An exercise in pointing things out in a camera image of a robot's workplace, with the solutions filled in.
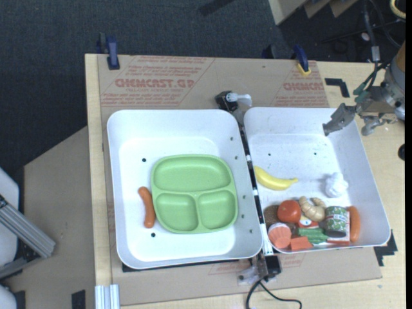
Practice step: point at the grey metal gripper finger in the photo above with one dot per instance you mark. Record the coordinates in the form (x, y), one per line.
(370, 125)
(339, 119)

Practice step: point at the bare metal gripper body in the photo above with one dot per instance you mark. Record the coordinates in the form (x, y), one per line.
(375, 101)

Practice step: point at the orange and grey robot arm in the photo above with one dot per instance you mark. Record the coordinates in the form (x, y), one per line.
(399, 71)

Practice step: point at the white plastic tray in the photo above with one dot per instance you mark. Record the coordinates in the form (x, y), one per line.
(180, 127)
(296, 137)

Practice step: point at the white crumpled lump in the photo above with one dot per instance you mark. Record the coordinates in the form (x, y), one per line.
(335, 185)

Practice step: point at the yellow banana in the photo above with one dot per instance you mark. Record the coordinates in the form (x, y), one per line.
(273, 181)

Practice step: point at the thin black and white rod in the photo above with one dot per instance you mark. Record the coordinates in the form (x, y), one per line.
(248, 153)

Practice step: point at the orange sausage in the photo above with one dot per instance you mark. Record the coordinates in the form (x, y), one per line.
(354, 224)
(147, 206)

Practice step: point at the green patterned can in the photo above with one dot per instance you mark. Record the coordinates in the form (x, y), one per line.
(336, 220)

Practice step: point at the red tomato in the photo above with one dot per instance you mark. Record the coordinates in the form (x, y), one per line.
(289, 211)

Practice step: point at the red and white packet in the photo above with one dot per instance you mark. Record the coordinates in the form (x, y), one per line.
(307, 221)

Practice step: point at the brown round biscuit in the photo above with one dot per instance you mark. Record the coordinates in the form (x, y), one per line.
(270, 214)

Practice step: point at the green beans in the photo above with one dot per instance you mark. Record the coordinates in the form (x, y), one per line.
(312, 234)

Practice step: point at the red and white carton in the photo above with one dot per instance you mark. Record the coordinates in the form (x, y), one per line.
(338, 240)

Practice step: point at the orange block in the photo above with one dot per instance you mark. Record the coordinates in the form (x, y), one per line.
(301, 243)

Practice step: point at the orange cupcake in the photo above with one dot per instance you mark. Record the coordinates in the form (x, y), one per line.
(279, 235)

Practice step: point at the green divided plate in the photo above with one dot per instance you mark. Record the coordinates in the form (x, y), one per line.
(193, 193)

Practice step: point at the brown cardboard board red print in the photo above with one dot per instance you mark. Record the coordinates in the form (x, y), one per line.
(180, 79)

